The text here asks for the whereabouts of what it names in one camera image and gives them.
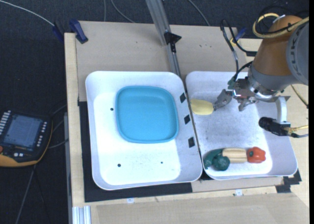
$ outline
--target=orange object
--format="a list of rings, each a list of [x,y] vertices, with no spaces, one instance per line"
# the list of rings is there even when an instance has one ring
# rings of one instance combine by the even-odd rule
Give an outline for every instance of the orange object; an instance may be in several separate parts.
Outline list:
[[[266,152],[256,146],[246,151],[247,161],[250,163],[261,163],[266,160]]]

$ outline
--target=display screen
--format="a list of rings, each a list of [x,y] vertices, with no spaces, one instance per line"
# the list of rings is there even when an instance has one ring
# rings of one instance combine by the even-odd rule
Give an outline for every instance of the display screen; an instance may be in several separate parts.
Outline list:
[[[42,124],[38,118],[14,115],[9,129],[4,136],[4,143],[19,145],[25,148],[32,148],[37,141],[37,133]]]

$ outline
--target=white tray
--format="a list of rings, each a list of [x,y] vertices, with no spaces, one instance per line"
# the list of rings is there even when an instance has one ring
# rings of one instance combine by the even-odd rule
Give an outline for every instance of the white tray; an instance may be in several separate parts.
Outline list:
[[[92,174],[105,190],[191,182],[202,173],[192,120],[182,80],[170,72],[96,71],[86,78],[86,94],[91,141]],[[163,143],[133,143],[123,139],[116,125],[115,98],[126,86],[163,88],[175,100],[179,132]]]
[[[222,89],[227,89],[233,72],[191,72],[186,77],[189,99],[202,99],[214,103]],[[240,73],[244,78],[247,73]],[[275,103],[259,102],[239,112],[239,103],[232,101],[211,115],[193,113],[195,129],[202,157],[210,150],[257,146],[266,151],[266,160],[260,164],[230,164],[226,171],[212,167],[205,170],[213,179],[234,179],[266,176],[288,176],[297,170],[297,161],[289,137],[279,137],[259,127],[263,116],[277,118]]]

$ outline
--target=blue plate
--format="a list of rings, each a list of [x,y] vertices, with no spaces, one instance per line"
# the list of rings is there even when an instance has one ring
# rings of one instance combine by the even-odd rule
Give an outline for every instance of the blue plate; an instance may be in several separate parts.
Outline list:
[[[167,90],[158,87],[120,89],[116,96],[116,119],[120,135],[130,142],[167,142],[179,131],[175,101]]]

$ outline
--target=black floor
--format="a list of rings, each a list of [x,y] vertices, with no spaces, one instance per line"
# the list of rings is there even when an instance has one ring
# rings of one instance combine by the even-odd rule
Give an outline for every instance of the black floor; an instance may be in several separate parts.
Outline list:
[[[86,21],[130,22],[110,0],[1,0],[33,11],[62,31],[70,31],[71,18]],[[144,0],[113,0],[117,8],[138,23],[151,23]],[[245,37],[255,38],[253,22],[266,12],[309,16],[309,0],[192,0],[211,26],[226,19]],[[170,24],[207,26],[187,0],[166,0]],[[64,46],[52,33],[52,26],[24,10],[0,2],[0,110],[49,114],[66,103]],[[53,113],[54,124],[63,119],[66,108]],[[64,141],[63,124],[52,136],[51,145]],[[49,149],[34,167],[0,168],[0,223],[65,224],[68,219],[64,145]],[[28,194],[21,209],[29,178]]]

